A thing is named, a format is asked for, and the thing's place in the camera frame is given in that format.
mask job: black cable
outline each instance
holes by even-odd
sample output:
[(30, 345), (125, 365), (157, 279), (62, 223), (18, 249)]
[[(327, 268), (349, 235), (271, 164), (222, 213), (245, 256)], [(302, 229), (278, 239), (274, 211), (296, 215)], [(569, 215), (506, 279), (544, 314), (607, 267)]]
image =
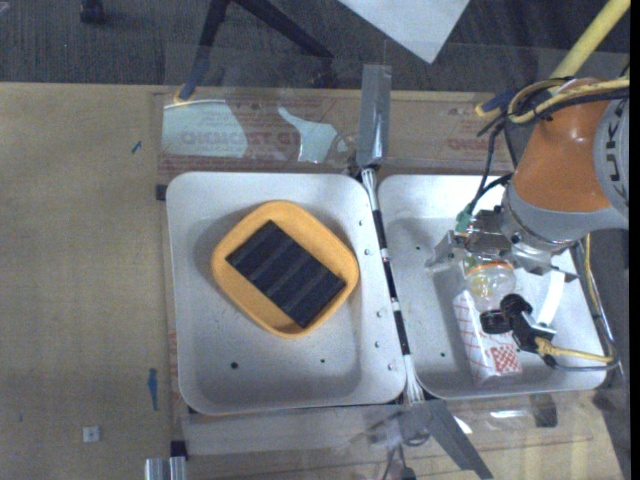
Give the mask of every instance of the black cable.
[[(518, 102), (518, 106), (515, 109), (515, 112), (513, 112), (512, 114), (509, 114), (509, 115), (519, 116), (519, 115), (522, 115), (522, 114), (526, 114), (527, 112), (529, 112), (530, 110), (534, 109), (538, 105), (544, 103), (546, 100), (551, 98), (551, 93), (549, 92), (549, 89), (552, 89), (552, 88), (553, 87), (541, 87), (540, 89), (537, 89), (537, 90), (532, 91), (531, 93), (527, 94), (526, 98), (524, 98), (522, 101)], [(538, 96), (540, 96), (541, 94), (545, 94), (545, 93), (547, 93), (547, 97), (545, 97), (543, 99), (540, 99), (539, 101), (536, 100), (536, 98)]]
[[(554, 112), (557, 112), (558, 110), (561, 110), (563, 108), (571, 107), (573, 105), (580, 105), (582, 103), (592, 103), (594, 101), (617, 100), (617, 99), (623, 99), (628, 97), (629, 97), (629, 88), (627, 87), (615, 89), (613, 91), (609, 91), (601, 94), (588, 94), (585, 96), (576, 96), (574, 98), (569, 98), (565, 101), (560, 101), (555, 105), (550, 106), (549, 108), (543, 110), (539, 114), (536, 114), (534, 119), (548, 119), (550, 115), (553, 114)], [(519, 108), (518, 112), (514, 112), (510, 115), (518, 117), (523, 114), (526, 114), (528, 111), (529, 110)], [(527, 125), (529, 123), (531, 123), (531, 121), (527, 121), (525, 123), (514, 123), (514, 124), (522, 126), (522, 125)]]
[(429, 434), (423, 434), (422, 436), (416, 436), (413, 439), (408, 439), (404, 441), (404, 444), (407, 445), (409, 448), (419, 448), (429, 440), (429, 437), (430, 437)]
[(507, 117), (507, 111), (506, 110), (501, 112), (500, 115), (498, 115), (496, 118), (494, 118), (489, 124), (485, 125), (478, 133), (476, 133), (476, 137), (482, 137), (485, 133), (487, 133), (489, 131), (489, 129), (493, 125), (498, 124), (498, 122), (503, 120), (505, 117)]
[(510, 172), (509, 174), (505, 174), (504, 176), (500, 176), (498, 179), (493, 180), (486, 187), (484, 187), (480, 191), (479, 196), (477, 198), (474, 198), (475, 203), (473, 201), (471, 203), (469, 203), (470, 213), (473, 212), (474, 208), (476, 207), (476, 204), (478, 204), (480, 199), (482, 199), (482, 196), (484, 196), (491, 189), (496, 188), (498, 185), (503, 185), (503, 186), (506, 185), (507, 183), (509, 183), (509, 181), (511, 180), (512, 177), (513, 177), (513, 173)]
[(607, 101), (607, 100), (621, 100), (629, 97), (629, 89), (616, 89), (615, 91), (611, 91), (604, 94), (593, 94), (588, 96), (578, 96), (575, 98), (570, 98), (566, 101), (562, 101), (556, 103), (555, 105), (550, 106), (549, 108), (542, 111), (536, 117), (539, 119), (547, 119), (550, 118), (551, 114), (557, 112), (558, 110), (562, 110), (563, 108), (571, 107), (573, 105), (580, 105), (582, 103), (592, 103), (594, 101)]
[(552, 368), (553, 370), (558, 370), (562, 372), (605, 372), (615, 370), (620, 366), (620, 361), (616, 360), (611, 363), (602, 365), (602, 366), (565, 366), (559, 364), (553, 356), (544, 356), (542, 358), (547, 366)]
[(471, 200), (471, 202), (467, 205), (465, 209), (467, 213), (473, 213), (473, 209), (478, 204), (480, 198), (486, 193), (483, 192), (485, 189), (485, 184), (487, 183), (487, 178), (489, 177), (489, 173), (491, 172), (491, 163), (493, 162), (493, 152), (495, 150), (496, 145), (496, 137), (500, 134), (500, 132), (504, 129), (505, 121), (504, 118), (501, 122), (498, 122), (489, 135), (489, 144), (487, 146), (487, 162), (484, 166), (484, 172), (482, 173), (482, 180), (480, 181), (480, 185), (478, 187), (478, 191), (476, 192), (475, 197)]
[(400, 455), (400, 460), (402, 461), (402, 467), (406, 468), (407, 467), (407, 461), (404, 458), (404, 450), (402, 449), (402, 443), (400, 443), (398, 445), (398, 453)]
[(622, 71), (620, 71), (618, 78), (622, 78), (624, 74), (627, 72), (627, 69), (629, 69), (629, 67), (631, 67), (631, 61), (627, 62), (626, 66), (622, 69)]
[(387, 459), (387, 467), (384, 470), (382, 475), (382, 480), (387, 480), (387, 475), (389, 474), (389, 470), (391, 469), (391, 461), (393, 460), (393, 456), (396, 454), (396, 448), (394, 448), (389, 454), (389, 458)]

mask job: wire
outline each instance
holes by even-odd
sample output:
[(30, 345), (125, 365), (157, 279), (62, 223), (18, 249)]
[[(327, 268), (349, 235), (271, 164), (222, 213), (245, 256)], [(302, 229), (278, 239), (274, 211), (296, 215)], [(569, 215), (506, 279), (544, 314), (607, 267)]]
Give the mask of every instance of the wire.
[(387, 480), (387, 475), (389, 474), (389, 470), (391, 469), (391, 461), (393, 461), (393, 456), (396, 454), (396, 448), (394, 448), (389, 454), (389, 458), (387, 459), (387, 467), (384, 469), (384, 473), (382, 474), (381, 480)]
[(505, 125), (504, 120), (496, 124), (495, 128), (491, 132), (491, 135), (489, 136), (489, 144), (487, 147), (487, 161), (484, 166), (484, 172), (482, 173), (482, 179), (480, 181), (480, 185), (478, 186), (476, 195), (465, 208), (465, 211), (469, 214), (473, 213), (473, 209), (476, 207), (476, 204), (478, 204), (478, 201), (480, 200), (480, 198), (484, 194), (486, 194), (488, 190), (488, 189), (485, 190), (485, 184), (487, 183), (487, 178), (489, 177), (489, 173), (491, 172), (491, 163), (493, 162), (493, 152), (495, 151), (496, 137), (504, 129), (504, 125)]
[(476, 197), (474, 198), (475, 202), (472, 201), (473, 205), (472, 205), (472, 203), (469, 203), (470, 211), (473, 212), (474, 208), (476, 207), (476, 204), (478, 204), (478, 202), (480, 201), (482, 196), (484, 196), (491, 189), (496, 188), (498, 185), (503, 185), (503, 186), (506, 185), (507, 183), (509, 183), (509, 181), (511, 180), (512, 177), (513, 177), (513, 173), (510, 172), (509, 174), (505, 174), (504, 176), (500, 176), (498, 179), (493, 180), (486, 187), (482, 188), (482, 190), (480, 190), (480, 193), (477, 194)]
[(571, 356), (587, 359), (589, 361), (600, 361), (602, 363), (610, 363), (613, 361), (613, 357), (611, 356), (599, 356), (596, 354), (589, 354), (588, 352), (581, 352), (579, 350), (556, 347), (555, 345), (552, 345), (549, 340), (540, 336), (536, 336), (535, 342), (538, 346), (537, 352), (541, 356)]
[[(584, 240), (584, 271), (586, 277), (587, 288), (589, 291), (589, 297), (595, 308), (600, 307), (600, 301), (598, 299), (598, 295), (596, 293), (594, 284), (593, 284), (593, 275), (591, 271), (591, 234), (588, 234)], [(607, 334), (607, 347), (608, 347), (608, 356), (598, 356), (594, 354), (588, 354), (586, 352), (579, 352), (577, 350), (563, 349), (560, 347), (555, 347), (551, 345), (548, 340), (544, 340), (542, 338), (536, 338), (536, 345), (538, 345), (537, 352), (542, 356), (544, 362), (553, 368), (554, 370), (560, 370), (565, 372), (598, 372), (598, 371), (611, 371), (615, 370), (620, 366), (620, 358), (618, 357), (618, 352), (613, 345), (612, 339)], [(569, 355), (574, 357), (579, 357), (582, 359), (588, 359), (593, 361), (607, 361), (606, 365), (601, 366), (565, 366), (559, 364), (556, 359), (552, 356), (555, 355)]]
[(476, 133), (476, 137), (482, 137), (485, 133), (489, 131), (489, 129), (498, 124), (500, 121), (504, 121), (507, 117), (507, 111), (500, 112), (494, 119), (492, 119), (488, 124), (486, 124), (478, 133)]
[(404, 450), (402, 449), (402, 443), (398, 445), (398, 453), (400, 454), (400, 460), (402, 461), (402, 467), (407, 467), (407, 461), (404, 458)]
[(420, 434), (415, 436), (412, 439), (407, 439), (406, 441), (403, 441), (403, 443), (410, 448), (419, 448), (429, 440), (429, 437), (431, 437), (430, 434)]
[(631, 0), (609, 0), (553, 71), (552, 76), (577, 73), (630, 7)]
[(622, 71), (620, 71), (619, 78), (622, 78), (623, 76), (630, 76), (630, 75), (631, 75), (631, 61), (627, 62), (625, 67), (622, 69)]
[(607, 101), (607, 100), (620, 100), (629, 97), (629, 89), (617, 89), (615, 91), (611, 91), (606, 94), (593, 94), (587, 96), (580, 96), (576, 98), (571, 98), (568, 101), (563, 101), (552, 105), (547, 108), (540, 114), (538, 114), (538, 118), (540, 119), (551, 119), (551, 114), (557, 112), (558, 110), (562, 110), (563, 108), (567, 108), (573, 105), (580, 105), (582, 103), (591, 103), (594, 101)]
[(511, 100), (511, 103), (509, 103), (509, 106), (507, 108), (507, 115), (509, 120), (515, 124), (525, 124), (540, 117), (543, 114), (548, 114), (552, 107), (560, 103), (569, 102), (582, 96), (606, 95), (608, 93), (612, 93), (613, 91), (617, 91), (619, 89), (628, 89), (630, 87), (629, 77), (626, 76), (616, 78), (615, 80), (607, 80), (603, 82), (580, 85), (578, 87), (573, 87), (558, 92), (535, 108), (522, 113), (521, 100), (523, 98), (528, 97), (532, 92), (540, 92), (541, 90), (549, 90), (553, 87), (561, 87), (566, 82), (566, 78), (554, 78), (537, 82), (522, 89)]

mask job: sponge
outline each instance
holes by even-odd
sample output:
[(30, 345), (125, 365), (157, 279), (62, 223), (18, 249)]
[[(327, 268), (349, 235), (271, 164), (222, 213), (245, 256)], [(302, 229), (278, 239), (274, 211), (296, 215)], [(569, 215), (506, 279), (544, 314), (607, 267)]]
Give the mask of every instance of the sponge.
[(301, 327), (346, 284), (273, 221), (226, 259)]

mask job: yellow cable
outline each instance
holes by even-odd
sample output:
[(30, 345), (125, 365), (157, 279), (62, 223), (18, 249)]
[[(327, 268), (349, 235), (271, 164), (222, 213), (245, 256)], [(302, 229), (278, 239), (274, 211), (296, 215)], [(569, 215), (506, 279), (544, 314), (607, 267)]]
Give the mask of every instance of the yellow cable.
[(476, 111), (476, 115), (478, 117), (486, 121), (491, 121), (492, 119), (495, 119), (496, 117), (498, 117), (498, 115), (500, 114), (499, 108), (494, 108), (493, 110), (489, 110), (489, 112), (485, 112), (484, 110), (482, 110), (482, 105), (484, 104), (485, 102), (481, 101), (475, 106), (474, 110)]
[(559, 92), (555, 96), (552, 96), (548, 100), (538, 105), (535, 109), (532, 109), (524, 114), (516, 114), (516, 106), (524, 96), (527, 96), (534, 90), (549, 89), (552, 87), (558, 87), (566, 83), (566, 80), (544, 80), (536, 84), (525, 87), (520, 91), (509, 103), (508, 114), (509, 119), (516, 124), (524, 124), (532, 121), (537, 115), (543, 113), (545, 110), (557, 105), (558, 103), (571, 100), (572, 98), (578, 98), (587, 95), (606, 94), (618, 89), (624, 89), (630, 86), (629, 78), (616, 78), (615, 80), (606, 80), (604, 82), (596, 82), (593, 84), (579, 85), (577, 87), (567, 89), (566, 91)]
[[(593, 277), (591, 274), (591, 234), (590, 233), (585, 237), (584, 249), (585, 249), (584, 250), (584, 270), (585, 270), (585, 276), (587, 279), (587, 286), (589, 287), (589, 296), (591, 297), (591, 300), (597, 307), (599, 306), (599, 301), (598, 301), (598, 296), (596, 295), (595, 289), (593, 287)], [(556, 347), (555, 345), (552, 345), (549, 340), (542, 338), (540, 336), (537, 336), (534, 340), (538, 347), (537, 352), (541, 356), (564, 355), (564, 356), (579, 357), (581, 359), (587, 359), (590, 361), (600, 361), (603, 363), (611, 363), (614, 360), (612, 356), (600, 356), (596, 354), (589, 354), (588, 352), (581, 352), (579, 350), (571, 350), (568, 348)]]
[(191, 96), (189, 96), (186, 100), (183, 100), (180, 97), (180, 93), (182, 92), (182, 88), (184, 87), (184, 84), (182, 84), (180, 87), (178, 87), (178, 89), (176, 90), (176, 92), (173, 93), (173, 103), (176, 105), (186, 105), (187, 103), (191, 103), (193, 102), (195, 95), (196, 95), (196, 91), (194, 91)]
[(609, 0), (549, 78), (573, 76), (631, 7), (631, 0)]
[(569, 348), (556, 347), (552, 345), (547, 339), (537, 336), (535, 338), (536, 345), (538, 347), (537, 352), (541, 356), (572, 356), (579, 357), (581, 359), (588, 359), (590, 361), (600, 361), (602, 363), (610, 363), (613, 361), (611, 356), (599, 356), (596, 354), (589, 354), (588, 352), (581, 352), (580, 350), (571, 350)]

